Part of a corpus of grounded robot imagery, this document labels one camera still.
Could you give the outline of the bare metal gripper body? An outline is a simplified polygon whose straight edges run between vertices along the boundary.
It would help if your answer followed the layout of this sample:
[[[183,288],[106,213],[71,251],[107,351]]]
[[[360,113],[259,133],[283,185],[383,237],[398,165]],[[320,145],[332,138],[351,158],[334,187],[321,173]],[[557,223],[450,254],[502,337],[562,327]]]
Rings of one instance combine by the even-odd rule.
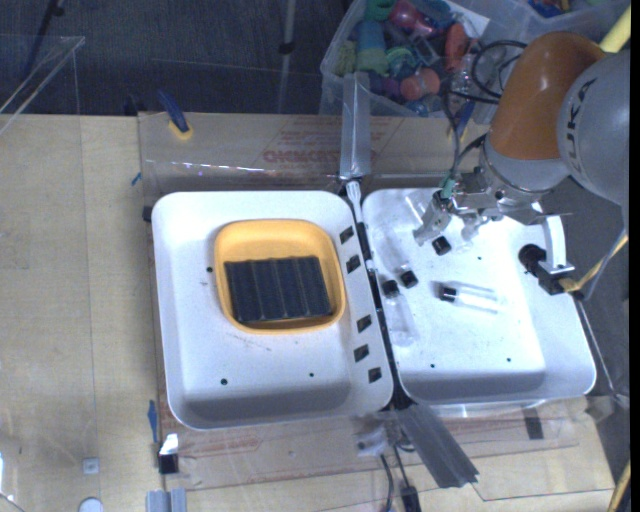
[[[434,194],[439,206],[459,217],[509,217],[521,224],[540,224],[544,212],[539,203],[542,193],[517,187],[490,169],[447,176]]]

